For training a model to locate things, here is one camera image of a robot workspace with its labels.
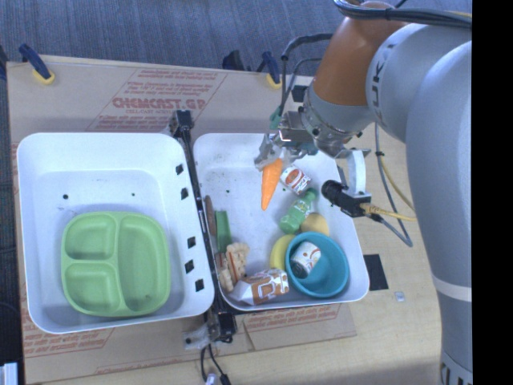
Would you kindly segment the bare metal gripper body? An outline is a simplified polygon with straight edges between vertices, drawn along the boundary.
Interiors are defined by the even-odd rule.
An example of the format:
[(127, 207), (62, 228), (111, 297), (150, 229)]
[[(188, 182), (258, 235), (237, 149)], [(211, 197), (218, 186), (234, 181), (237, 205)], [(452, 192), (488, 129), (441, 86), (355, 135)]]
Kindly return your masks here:
[(362, 108), (299, 108), (286, 111), (278, 124), (285, 147), (317, 149), (330, 157), (338, 157), (362, 129)]

